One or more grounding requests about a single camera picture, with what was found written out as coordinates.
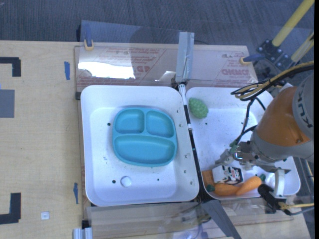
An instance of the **black tape mark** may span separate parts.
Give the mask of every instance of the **black tape mark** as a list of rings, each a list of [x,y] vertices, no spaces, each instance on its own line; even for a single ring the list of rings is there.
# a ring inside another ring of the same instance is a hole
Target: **black tape mark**
[[[18,223],[21,219],[21,193],[11,193],[10,212],[0,215],[0,225]]]
[[[12,64],[12,76],[21,77],[21,60],[18,57],[0,57],[0,64]]]
[[[14,118],[15,90],[0,89],[0,118]]]
[[[75,92],[75,99],[76,100],[81,100],[81,92]]]

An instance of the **small sticker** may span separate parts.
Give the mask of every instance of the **small sticker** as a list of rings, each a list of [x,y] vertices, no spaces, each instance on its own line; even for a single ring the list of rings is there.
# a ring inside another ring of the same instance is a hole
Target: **small sticker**
[[[41,212],[41,219],[42,220],[48,220],[50,218],[50,212]]]

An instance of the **gray carpet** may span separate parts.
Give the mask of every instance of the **gray carpet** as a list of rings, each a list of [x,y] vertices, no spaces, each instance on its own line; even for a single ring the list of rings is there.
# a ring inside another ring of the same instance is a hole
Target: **gray carpet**
[[[0,0],[0,40],[77,41],[82,20],[176,29],[197,44],[247,45],[276,36],[303,0]],[[283,42],[292,54],[314,29],[314,6]],[[314,59],[312,48],[300,62]],[[288,79],[298,84],[308,72]],[[314,238],[314,213],[307,213]]]

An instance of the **yellow pole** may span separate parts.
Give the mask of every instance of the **yellow pole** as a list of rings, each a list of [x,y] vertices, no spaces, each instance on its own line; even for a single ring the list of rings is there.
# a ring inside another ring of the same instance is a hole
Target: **yellow pole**
[[[301,18],[306,14],[310,7],[314,4],[315,0],[304,0],[299,7],[296,9],[294,14],[282,27],[276,37],[272,40],[272,44],[275,47],[279,47],[280,44],[286,39],[288,34],[293,30]]]
[[[297,63],[314,45],[314,40],[311,39],[314,32],[308,36],[302,45],[291,55],[291,60]]]

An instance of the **gray square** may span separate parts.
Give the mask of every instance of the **gray square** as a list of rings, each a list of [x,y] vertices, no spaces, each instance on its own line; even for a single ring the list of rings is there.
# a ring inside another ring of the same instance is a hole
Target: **gray square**
[[[0,89],[0,118],[14,118],[14,90]]]

